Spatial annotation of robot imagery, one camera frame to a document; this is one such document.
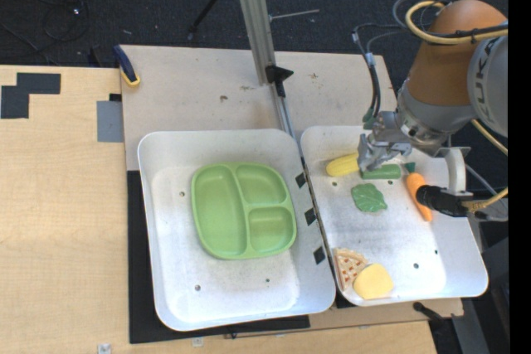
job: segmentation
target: green plate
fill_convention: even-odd
[[[258,162],[219,162],[192,178],[192,211],[202,246],[221,259],[276,255],[297,226],[282,176]]]

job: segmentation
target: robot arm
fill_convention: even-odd
[[[465,164],[462,153],[455,152],[459,148],[444,144],[477,119],[507,137],[508,21],[479,0],[437,5],[441,10],[427,33],[414,27],[412,12],[408,13],[408,26],[424,42],[397,94],[397,109],[379,112],[372,132],[360,137],[358,166],[370,171],[399,153],[408,155],[413,148],[444,157],[451,171],[450,186],[438,195],[436,189],[419,190],[417,198],[422,197],[419,201],[432,209],[463,215],[459,202],[454,212],[448,202],[458,195],[463,198]]]

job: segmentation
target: white tray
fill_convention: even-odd
[[[138,148],[144,192],[153,295],[170,328],[191,331],[239,322],[320,313],[335,298],[319,225],[298,146],[277,129],[155,132]],[[202,247],[192,215],[192,176],[215,162],[262,162],[285,179],[294,204],[297,237],[289,250],[260,259],[217,259]]]
[[[330,251],[348,248],[363,254],[369,263],[382,264],[395,287],[385,298],[365,300],[353,288],[343,292],[353,304],[371,306],[430,298],[481,295],[488,274],[466,217],[433,212],[426,222],[400,180],[363,180],[359,172],[330,177],[326,165],[335,158],[355,153],[360,126],[318,126],[307,129],[301,148]],[[417,151],[392,161],[414,162],[416,171],[430,185],[448,187],[448,168],[441,158]],[[378,213],[362,212],[354,204],[351,189],[371,182],[384,195],[388,207]]]

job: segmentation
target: pizza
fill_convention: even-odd
[[[341,290],[352,287],[354,280],[367,265],[367,259],[356,251],[334,248],[334,263]]]

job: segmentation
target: black bracket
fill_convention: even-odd
[[[286,68],[280,68],[276,65],[268,65],[265,68],[265,76],[267,77],[267,81],[269,83],[275,83],[276,93],[282,98],[285,98],[283,82],[293,74],[293,71],[287,70]]]

